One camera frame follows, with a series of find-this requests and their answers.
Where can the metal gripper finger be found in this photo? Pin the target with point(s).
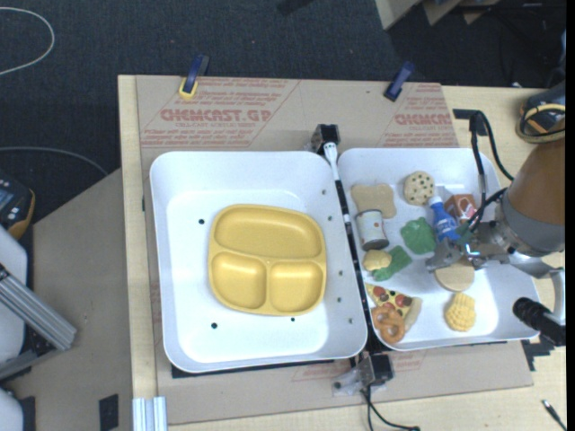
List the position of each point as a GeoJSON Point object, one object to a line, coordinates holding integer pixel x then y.
{"type": "Point", "coordinates": [453, 247]}
{"type": "Point", "coordinates": [438, 262]}

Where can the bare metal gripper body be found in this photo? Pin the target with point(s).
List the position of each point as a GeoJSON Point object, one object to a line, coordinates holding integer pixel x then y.
{"type": "Point", "coordinates": [487, 243]}

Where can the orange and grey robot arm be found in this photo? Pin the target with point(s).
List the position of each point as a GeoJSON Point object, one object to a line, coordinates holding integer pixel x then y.
{"type": "Point", "coordinates": [539, 182]}

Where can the tan round biscuit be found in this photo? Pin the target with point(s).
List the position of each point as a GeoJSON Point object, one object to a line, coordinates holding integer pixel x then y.
{"type": "Point", "coordinates": [456, 278]}

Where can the blue bottle with white cap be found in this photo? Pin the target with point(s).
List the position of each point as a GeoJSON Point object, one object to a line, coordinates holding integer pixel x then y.
{"type": "Point", "coordinates": [442, 220]}

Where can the green lettuce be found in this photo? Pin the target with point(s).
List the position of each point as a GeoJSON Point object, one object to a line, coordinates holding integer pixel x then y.
{"type": "Point", "coordinates": [418, 236]}

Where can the brown carton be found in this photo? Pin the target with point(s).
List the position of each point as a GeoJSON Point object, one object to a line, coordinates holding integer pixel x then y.
{"type": "Point", "coordinates": [460, 204]}

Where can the yellow and green cauliflower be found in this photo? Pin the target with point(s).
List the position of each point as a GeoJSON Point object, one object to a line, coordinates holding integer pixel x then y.
{"type": "Point", "coordinates": [386, 263]}

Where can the yellow corn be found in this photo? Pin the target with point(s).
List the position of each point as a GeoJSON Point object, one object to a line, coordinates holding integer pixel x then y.
{"type": "Point", "coordinates": [460, 312]}

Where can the pizza slice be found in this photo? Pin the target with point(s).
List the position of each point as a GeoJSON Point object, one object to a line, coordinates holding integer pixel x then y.
{"type": "Point", "coordinates": [395, 298]}

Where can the tan chocolate chip cookie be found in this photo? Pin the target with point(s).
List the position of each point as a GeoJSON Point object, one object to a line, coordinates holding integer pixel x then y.
{"type": "Point", "coordinates": [418, 187]}

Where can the white plastic tray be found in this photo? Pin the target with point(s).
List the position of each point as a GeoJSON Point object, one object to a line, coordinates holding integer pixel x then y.
{"type": "Point", "coordinates": [188, 285]}
{"type": "Point", "coordinates": [489, 312]}

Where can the small white can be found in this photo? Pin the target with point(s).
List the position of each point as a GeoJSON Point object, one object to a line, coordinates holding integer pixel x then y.
{"type": "Point", "coordinates": [372, 229]}

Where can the orange pretzel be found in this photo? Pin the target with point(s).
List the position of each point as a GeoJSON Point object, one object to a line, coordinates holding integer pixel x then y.
{"type": "Point", "coordinates": [388, 326]}

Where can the tan toast slice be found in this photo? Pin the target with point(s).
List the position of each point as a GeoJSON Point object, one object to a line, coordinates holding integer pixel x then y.
{"type": "Point", "coordinates": [373, 198]}

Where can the thin black and white rod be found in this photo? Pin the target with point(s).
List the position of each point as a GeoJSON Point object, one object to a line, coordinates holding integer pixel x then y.
{"type": "Point", "coordinates": [345, 204]}

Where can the yellow divided plate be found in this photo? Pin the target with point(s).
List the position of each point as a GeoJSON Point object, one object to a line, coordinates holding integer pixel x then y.
{"type": "Point", "coordinates": [267, 258]}

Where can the brown cardboard board red print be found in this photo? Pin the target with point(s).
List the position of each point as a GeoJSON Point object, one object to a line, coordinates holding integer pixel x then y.
{"type": "Point", "coordinates": [233, 115]}

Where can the black cylinder on white bracket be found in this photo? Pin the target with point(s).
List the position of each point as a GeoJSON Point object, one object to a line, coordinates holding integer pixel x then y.
{"type": "Point", "coordinates": [536, 317]}

